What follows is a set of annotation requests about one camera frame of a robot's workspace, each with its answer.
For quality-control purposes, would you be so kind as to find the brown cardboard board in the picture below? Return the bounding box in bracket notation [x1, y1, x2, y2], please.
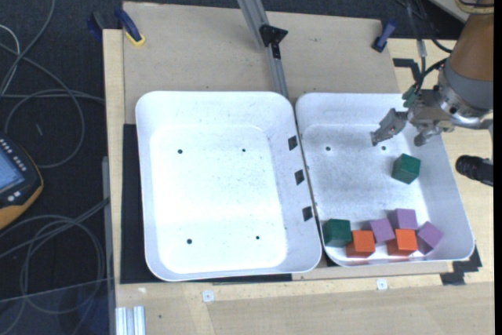
[122, 0, 450, 282]

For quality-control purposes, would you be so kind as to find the white plastic tray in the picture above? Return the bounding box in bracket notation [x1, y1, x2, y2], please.
[135, 90, 324, 282]
[294, 91, 476, 268]

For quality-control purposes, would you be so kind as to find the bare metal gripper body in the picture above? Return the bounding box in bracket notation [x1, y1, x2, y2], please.
[406, 87, 493, 134]

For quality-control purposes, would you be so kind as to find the purple cube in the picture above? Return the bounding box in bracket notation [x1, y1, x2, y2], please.
[416, 220, 445, 256]
[387, 208, 419, 231]
[368, 217, 396, 245]

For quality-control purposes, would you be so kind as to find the orange cube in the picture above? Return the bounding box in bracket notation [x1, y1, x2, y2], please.
[385, 228, 419, 257]
[345, 229, 377, 259]

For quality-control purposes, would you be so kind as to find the green cube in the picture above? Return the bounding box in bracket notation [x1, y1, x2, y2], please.
[322, 218, 353, 249]
[391, 153, 422, 186]

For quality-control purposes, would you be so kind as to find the black cylinder on white bracket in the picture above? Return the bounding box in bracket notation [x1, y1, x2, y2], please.
[455, 117, 495, 186]

